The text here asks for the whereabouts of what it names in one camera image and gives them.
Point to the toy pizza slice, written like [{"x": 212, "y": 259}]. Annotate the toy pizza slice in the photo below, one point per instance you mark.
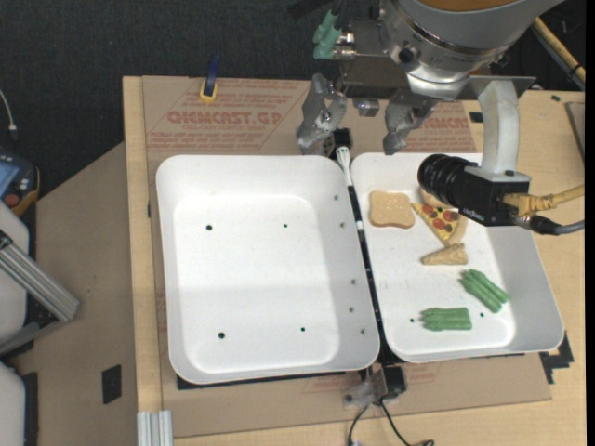
[{"x": 439, "y": 221}]

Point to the green toy asparagus bundle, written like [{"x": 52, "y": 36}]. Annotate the green toy asparagus bundle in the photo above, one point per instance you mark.
[
  {"x": 446, "y": 319},
  {"x": 485, "y": 291}
]

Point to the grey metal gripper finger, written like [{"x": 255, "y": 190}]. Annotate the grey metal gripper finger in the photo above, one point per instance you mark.
[
  {"x": 400, "y": 126},
  {"x": 318, "y": 109}
]

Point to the tan toy bread roll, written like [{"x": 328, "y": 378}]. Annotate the tan toy bread roll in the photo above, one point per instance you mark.
[{"x": 463, "y": 231}]

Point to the white plastic tray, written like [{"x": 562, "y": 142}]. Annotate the white plastic tray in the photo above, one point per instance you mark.
[
  {"x": 446, "y": 291},
  {"x": 260, "y": 267}
]

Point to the thin black and white rod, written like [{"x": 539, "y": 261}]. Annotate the thin black and white rod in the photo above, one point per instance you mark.
[{"x": 367, "y": 253}]

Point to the black cylinder on white bracket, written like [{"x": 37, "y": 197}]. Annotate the black cylinder on white bracket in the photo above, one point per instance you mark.
[{"x": 479, "y": 191}]

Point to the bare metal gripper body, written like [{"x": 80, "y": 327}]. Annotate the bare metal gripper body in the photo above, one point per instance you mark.
[{"x": 372, "y": 70}]

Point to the tan toy bread slice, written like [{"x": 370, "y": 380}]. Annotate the tan toy bread slice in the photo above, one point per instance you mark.
[{"x": 391, "y": 209}]

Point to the tan toy triangle chip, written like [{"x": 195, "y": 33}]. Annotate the tan toy triangle chip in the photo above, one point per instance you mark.
[{"x": 448, "y": 254}]

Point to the brown cardboard board red print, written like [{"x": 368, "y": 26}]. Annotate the brown cardboard board red print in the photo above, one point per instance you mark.
[{"x": 223, "y": 123}]

